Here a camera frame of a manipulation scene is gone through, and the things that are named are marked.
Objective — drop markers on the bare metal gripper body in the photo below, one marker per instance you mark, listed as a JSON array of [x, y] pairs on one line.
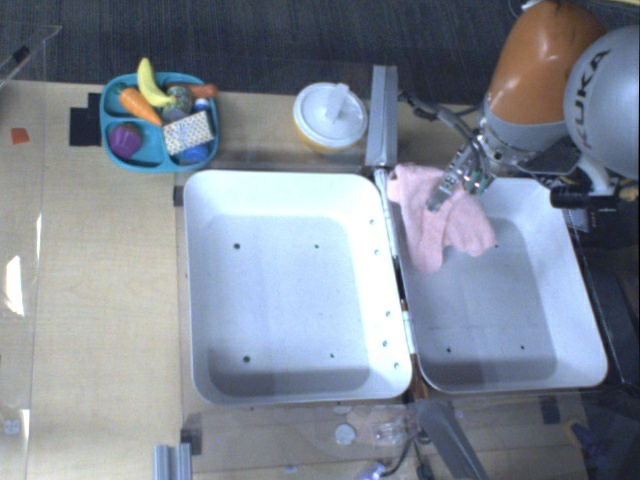
[[475, 165]]

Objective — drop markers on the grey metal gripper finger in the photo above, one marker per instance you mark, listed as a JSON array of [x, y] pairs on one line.
[[442, 190]]

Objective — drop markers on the pink cloth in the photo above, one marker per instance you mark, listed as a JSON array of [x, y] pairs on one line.
[[440, 233]]

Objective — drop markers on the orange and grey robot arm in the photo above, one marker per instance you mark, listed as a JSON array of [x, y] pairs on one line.
[[530, 78]]

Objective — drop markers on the white plastic tray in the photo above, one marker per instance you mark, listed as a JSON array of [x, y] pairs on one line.
[[500, 308], [295, 288]]

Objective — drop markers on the yellow cup with white lid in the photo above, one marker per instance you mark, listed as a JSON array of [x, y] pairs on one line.
[[330, 115]]

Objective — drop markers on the clear plastic bottle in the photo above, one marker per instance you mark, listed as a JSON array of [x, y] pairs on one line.
[[395, 429]]

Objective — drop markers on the blue bottle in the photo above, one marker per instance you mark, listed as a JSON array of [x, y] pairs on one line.
[[194, 154]]

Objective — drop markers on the red sausage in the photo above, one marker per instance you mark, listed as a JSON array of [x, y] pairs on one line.
[[204, 90]]

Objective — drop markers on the patterned white carton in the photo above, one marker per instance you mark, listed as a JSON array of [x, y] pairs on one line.
[[189, 132]]

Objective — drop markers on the green can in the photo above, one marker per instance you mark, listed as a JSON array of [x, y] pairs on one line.
[[180, 100]]

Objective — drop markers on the blue divided plate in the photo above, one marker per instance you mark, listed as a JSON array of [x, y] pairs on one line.
[[150, 145]]

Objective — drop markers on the yellow banana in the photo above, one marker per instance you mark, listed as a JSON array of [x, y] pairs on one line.
[[148, 88]]

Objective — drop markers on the orange carrot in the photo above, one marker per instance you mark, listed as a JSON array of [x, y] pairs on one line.
[[137, 105]]

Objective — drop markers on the purple grapes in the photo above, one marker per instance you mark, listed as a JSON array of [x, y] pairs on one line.
[[125, 140]]

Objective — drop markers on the pale wood board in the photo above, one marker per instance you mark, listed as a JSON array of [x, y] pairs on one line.
[[105, 293]]

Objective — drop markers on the black cylinder on white bracket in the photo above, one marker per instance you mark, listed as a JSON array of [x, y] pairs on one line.
[[582, 199]]

